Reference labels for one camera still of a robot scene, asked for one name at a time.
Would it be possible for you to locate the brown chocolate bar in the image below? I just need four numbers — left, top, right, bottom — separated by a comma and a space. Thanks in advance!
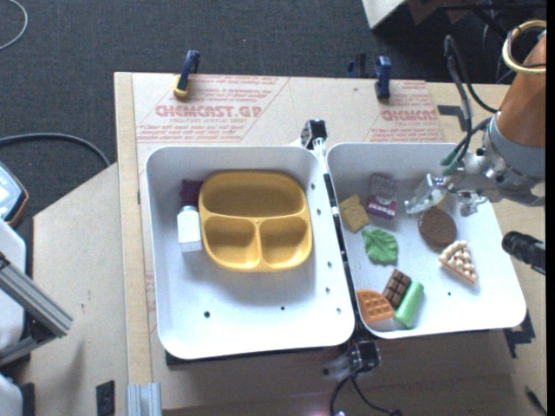
381, 268, 413, 311

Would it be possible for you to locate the yellow divided plate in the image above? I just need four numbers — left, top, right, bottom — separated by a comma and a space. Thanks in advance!
198, 170, 315, 273

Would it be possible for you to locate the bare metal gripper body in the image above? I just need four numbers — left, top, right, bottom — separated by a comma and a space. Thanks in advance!
445, 146, 546, 208

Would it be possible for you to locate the brown round biscuit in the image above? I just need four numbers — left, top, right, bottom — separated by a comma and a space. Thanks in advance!
417, 206, 458, 252

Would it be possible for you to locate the white bottle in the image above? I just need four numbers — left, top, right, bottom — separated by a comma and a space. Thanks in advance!
176, 205, 205, 255

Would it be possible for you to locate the pie slice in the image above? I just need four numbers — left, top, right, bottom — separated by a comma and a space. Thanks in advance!
437, 240, 480, 286

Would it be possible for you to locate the green lettuce leaf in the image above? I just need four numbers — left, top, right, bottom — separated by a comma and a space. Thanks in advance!
361, 228, 400, 267

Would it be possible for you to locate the orange waffle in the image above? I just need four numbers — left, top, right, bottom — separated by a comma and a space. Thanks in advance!
356, 289, 406, 333

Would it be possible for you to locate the brown cardboard board red print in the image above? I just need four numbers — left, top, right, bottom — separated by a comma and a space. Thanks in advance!
131, 74, 535, 412

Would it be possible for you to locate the purple carton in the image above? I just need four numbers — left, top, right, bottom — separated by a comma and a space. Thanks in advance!
366, 172, 398, 222

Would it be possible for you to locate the black cylinder on white bracket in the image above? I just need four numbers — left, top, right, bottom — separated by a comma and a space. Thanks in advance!
501, 230, 547, 276

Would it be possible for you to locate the green cylinder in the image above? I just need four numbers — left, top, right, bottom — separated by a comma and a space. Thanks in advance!
393, 280, 426, 330

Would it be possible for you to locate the yellow cheese slice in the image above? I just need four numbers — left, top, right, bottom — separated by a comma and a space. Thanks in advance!
337, 193, 371, 234

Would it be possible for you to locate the black block with thin wires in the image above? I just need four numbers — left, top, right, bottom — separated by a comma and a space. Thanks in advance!
302, 119, 328, 150
349, 341, 382, 373

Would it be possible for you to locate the white plastic tray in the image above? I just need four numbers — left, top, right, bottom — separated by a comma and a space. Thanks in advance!
325, 141, 528, 341
144, 145, 357, 361

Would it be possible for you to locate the dark purple packet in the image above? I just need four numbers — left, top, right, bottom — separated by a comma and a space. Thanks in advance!
180, 179, 206, 208

